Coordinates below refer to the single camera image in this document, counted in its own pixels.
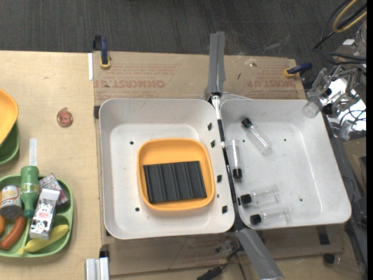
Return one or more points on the brown cardboard board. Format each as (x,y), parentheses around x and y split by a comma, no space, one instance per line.
(186,77)

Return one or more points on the pink printed packet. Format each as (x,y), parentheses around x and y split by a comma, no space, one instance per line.
(59,188)

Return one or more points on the white plastic tray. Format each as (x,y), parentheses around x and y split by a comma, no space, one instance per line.
(122,168)
(314,168)

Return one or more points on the green bottle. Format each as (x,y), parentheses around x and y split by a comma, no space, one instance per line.
(29,188)

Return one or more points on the white cow print carton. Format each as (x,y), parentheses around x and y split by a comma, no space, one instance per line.
(43,214)

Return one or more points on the small printed can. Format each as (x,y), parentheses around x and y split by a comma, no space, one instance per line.
(10,200)

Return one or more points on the thin black and white rod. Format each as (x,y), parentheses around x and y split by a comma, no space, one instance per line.
(221,130)

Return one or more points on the clear plastic bottle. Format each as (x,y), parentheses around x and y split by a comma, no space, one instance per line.
(258,136)
(311,108)
(262,196)
(274,215)
(345,264)
(235,156)

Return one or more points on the red sausage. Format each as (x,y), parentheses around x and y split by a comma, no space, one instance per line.
(14,233)

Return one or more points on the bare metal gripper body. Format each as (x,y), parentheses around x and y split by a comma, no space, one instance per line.
(354,55)

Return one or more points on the yellow banana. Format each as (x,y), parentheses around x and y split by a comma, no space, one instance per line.
(49,238)

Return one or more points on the pink doughnut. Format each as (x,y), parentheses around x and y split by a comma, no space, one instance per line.
(64,117)

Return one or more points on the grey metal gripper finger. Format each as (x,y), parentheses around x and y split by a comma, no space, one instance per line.
(319,82)
(352,82)

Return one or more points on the orange carrot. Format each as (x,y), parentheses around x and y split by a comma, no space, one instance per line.
(1,224)

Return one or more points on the orange plate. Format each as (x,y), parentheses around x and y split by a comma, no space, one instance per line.
(175,152)
(6,112)

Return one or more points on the green divided plate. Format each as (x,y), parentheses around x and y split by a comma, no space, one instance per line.
(65,214)

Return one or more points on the black ribbed rack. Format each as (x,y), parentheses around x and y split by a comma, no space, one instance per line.
(175,182)

